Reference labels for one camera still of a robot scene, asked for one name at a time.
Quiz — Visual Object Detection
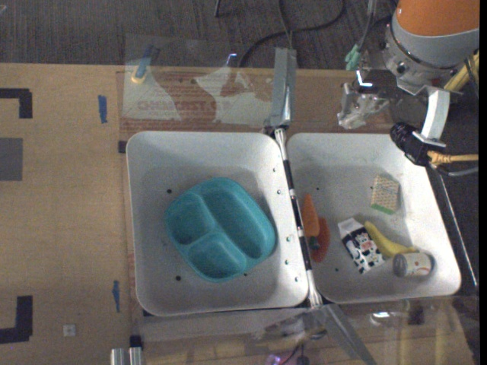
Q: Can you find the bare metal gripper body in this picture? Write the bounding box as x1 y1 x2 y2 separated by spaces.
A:
355 27 463 124

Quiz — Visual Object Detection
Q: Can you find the white plastic tray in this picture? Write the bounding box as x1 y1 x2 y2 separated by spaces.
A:
285 132 463 305
125 130 310 317

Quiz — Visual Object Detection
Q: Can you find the beige and green packet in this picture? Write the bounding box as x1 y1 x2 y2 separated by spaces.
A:
370 174 402 216

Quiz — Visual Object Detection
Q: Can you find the brown cardboard board red print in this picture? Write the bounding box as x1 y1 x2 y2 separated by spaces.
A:
116 68 479 357

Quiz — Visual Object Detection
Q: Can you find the thin black and white rod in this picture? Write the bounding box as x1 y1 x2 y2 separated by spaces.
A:
272 127 323 309

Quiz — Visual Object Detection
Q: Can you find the orange carrot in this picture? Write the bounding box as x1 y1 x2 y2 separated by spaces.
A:
301 192 322 251

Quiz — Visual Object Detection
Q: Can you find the yellow banana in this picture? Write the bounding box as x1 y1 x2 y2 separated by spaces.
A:
363 220 420 259

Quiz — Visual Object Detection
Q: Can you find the white cow print carton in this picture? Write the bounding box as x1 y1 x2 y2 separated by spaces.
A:
337 217 386 275

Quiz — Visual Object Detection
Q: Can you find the small white can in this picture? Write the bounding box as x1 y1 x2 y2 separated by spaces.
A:
392 251 436 278

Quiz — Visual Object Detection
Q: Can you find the teal divided plate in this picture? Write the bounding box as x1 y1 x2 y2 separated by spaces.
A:
164 176 278 284

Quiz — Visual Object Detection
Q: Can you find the black cylinder on white bracket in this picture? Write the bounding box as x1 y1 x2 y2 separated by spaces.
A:
389 88 452 167

